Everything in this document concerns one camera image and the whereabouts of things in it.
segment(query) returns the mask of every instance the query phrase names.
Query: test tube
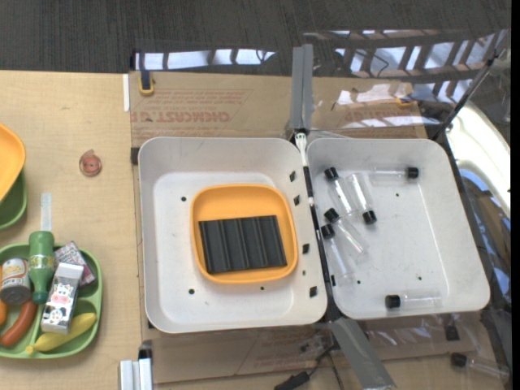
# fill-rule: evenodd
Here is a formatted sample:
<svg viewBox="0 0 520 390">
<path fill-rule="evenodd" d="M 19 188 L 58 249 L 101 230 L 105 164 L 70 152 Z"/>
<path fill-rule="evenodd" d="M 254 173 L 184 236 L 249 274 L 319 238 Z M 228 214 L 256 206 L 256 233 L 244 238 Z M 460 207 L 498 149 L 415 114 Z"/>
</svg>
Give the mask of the test tube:
<svg viewBox="0 0 520 390">
<path fill-rule="evenodd" d="M 487 360 L 480 356 L 452 353 L 451 363 L 452 366 L 455 367 L 470 368 L 486 375 L 490 375 L 491 377 L 495 377 L 503 384 L 506 384 L 509 381 L 509 368 L 507 366 L 492 360 Z"/>
<path fill-rule="evenodd" d="M 437 288 L 420 288 L 387 295 L 384 303 L 389 310 L 414 310 L 442 306 L 442 296 Z"/>
<path fill-rule="evenodd" d="M 368 177 L 375 183 L 410 182 L 419 177 L 417 167 L 377 166 L 369 172 Z"/>
<path fill-rule="evenodd" d="M 355 264 L 345 253 L 347 245 L 344 237 L 337 236 L 331 224 L 322 226 L 321 232 L 324 239 L 325 254 L 335 279 L 338 281 L 348 280 L 354 273 Z"/>
<path fill-rule="evenodd" d="M 352 199 L 349 197 L 345 181 L 339 177 L 335 167 L 325 169 L 324 173 L 328 182 L 327 193 L 334 208 L 345 216 L 353 215 L 356 210 L 354 209 Z"/>
<path fill-rule="evenodd" d="M 377 221 L 375 212 L 372 209 L 372 200 L 362 173 L 353 173 L 347 177 L 349 191 L 357 202 L 357 208 L 361 211 L 366 224 L 373 224 Z"/>
<path fill-rule="evenodd" d="M 359 257 L 368 249 L 369 245 L 359 231 L 344 217 L 340 217 L 334 208 L 328 210 L 324 216 L 334 228 L 337 228 L 337 231 L 344 235 L 349 243 L 348 250 L 351 251 L 353 258 Z"/>
</svg>

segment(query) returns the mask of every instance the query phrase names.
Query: green bowl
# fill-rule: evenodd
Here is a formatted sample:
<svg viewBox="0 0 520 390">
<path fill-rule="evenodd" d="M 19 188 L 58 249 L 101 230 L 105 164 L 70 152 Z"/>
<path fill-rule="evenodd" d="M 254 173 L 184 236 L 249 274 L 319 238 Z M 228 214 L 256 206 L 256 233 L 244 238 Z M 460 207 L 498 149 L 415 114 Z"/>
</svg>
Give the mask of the green bowl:
<svg viewBox="0 0 520 390">
<path fill-rule="evenodd" d="M 62 245 L 56 245 L 54 249 L 59 249 Z M 32 321 L 31 327 L 25 333 L 25 335 L 12 347 L 7 348 L 0 345 L 0 357 L 6 358 L 61 358 L 79 353 L 82 349 L 92 342 L 93 338 L 98 332 L 99 319 L 101 318 L 102 308 L 102 272 L 99 266 L 98 260 L 89 253 L 87 250 L 80 248 L 81 254 L 83 254 L 84 260 L 90 267 L 90 270 L 96 276 L 96 280 L 89 286 L 80 289 L 78 293 L 78 300 L 76 301 L 76 307 L 74 309 L 74 316 L 78 314 L 84 314 L 88 312 L 94 312 L 97 315 L 96 322 L 86 332 L 77 336 L 73 340 L 68 341 L 59 347 L 40 353 L 34 351 L 32 354 L 27 354 L 25 348 L 28 345 L 33 345 L 38 336 L 42 333 L 40 330 L 40 320 L 43 312 L 44 305 L 39 305 L 35 319 Z M 14 245 L 8 245 L 0 249 L 0 264 L 3 264 L 10 258 L 25 258 L 29 256 L 29 244 L 19 243 Z M 20 305 L 12 305 L 7 308 L 7 319 L 6 322 L 0 326 L 0 335 L 3 335 L 18 318 L 20 312 Z"/>
<path fill-rule="evenodd" d="M 27 209 L 27 190 L 25 188 L 24 170 L 20 172 L 16 182 L 7 195 L 0 201 L 0 230 L 16 223 Z"/>
</svg>

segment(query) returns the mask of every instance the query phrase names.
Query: yellow bowl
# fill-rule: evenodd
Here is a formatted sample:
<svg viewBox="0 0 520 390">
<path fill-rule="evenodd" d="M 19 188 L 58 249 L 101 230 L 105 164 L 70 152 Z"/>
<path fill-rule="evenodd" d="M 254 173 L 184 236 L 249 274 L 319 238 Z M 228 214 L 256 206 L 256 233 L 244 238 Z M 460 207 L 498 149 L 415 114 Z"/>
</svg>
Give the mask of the yellow bowl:
<svg viewBox="0 0 520 390">
<path fill-rule="evenodd" d="M 262 184 L 226 184 L 205 188 L 192 200 L 190 208 L 191 236 L 195 260 L 201 273 L 221 284 L 251 284 L 285 277 L 296 266 L 297 239 L 291 210 L 284 196 Z M 275 215 L 284 247 L 286 266 L 208 273 L 199 222 Z"/>
<path fill-rule="evenodd" d="M 0 124 L 0 202 L 15 184 L 25 164 L 24 143 Z"/>
</svg>

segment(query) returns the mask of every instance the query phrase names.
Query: small can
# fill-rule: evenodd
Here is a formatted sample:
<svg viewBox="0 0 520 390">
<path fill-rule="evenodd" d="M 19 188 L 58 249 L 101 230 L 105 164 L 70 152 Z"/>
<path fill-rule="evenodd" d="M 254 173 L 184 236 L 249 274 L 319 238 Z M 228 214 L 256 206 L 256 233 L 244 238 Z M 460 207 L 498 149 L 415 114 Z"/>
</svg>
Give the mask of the small can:
<svg viewBox="0 0 520 390">
<path fill-rule="evenodd" d="M 28 301 L 32 294 L 27 260 L 10 258 L 4 262 L 2 265 L 0 299 L 8 305 L 20 305 Z"/>
</svg>

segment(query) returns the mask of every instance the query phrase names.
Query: black tube cap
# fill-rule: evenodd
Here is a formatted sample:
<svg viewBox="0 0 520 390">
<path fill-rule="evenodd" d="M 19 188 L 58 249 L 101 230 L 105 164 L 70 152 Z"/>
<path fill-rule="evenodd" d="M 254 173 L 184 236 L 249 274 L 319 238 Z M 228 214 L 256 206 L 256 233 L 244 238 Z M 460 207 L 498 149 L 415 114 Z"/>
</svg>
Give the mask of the black tube cap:
<svg viewBox="0 0 520 390">
<path fill-rule="evenodd" d="M 399 295 L 387 295 L 384 298 L 384 304 L 389 309 L 399 308 L 401 307 L 401 298 Z"/>
<path fill-rule="evenodd" d="M 326 224 L 326 225 L 322 226 L 323 238 L 332 238 L 335 235 L 336 235 L 336 233 L 334 232 L 334 228 L 332 227 L 332 224 Z"/>
<path fill-rule="evenodd" d="M 365 220 L 365 223 L 367 225 L 373 224 L 377 221 L 377 218 L 375 217 L 375 212 L 373 210 L 363 212 L 363 219 Z"/>
<path fill-rule="evenodd" d="M 335 223 L 338 219 L 340 219 L 340 215 L 336 212 L 334 208 L 328 210 L 325 214 L 323 214 L 326 219 L 328 219 L 331 223 Z"/>
<path fill-rule="evenodd" d="M 328 180 L 336 180 L 339 178 L 335 167 L 329 167 L 328 169 L 325 169 L 324 173 Z"/>
<path fill-rule="evenodd" d="M 419 177 L 419 169 L 417 167 L 407 167 L 406 177 L 408 179 L 417 179 Z"/>
<path fill-rule="evenodd" d="M 461 353 L 453 353 L 451 355 L 452 366 L 465 367 L 468 362 L 468 357 Z"/>
</svg>

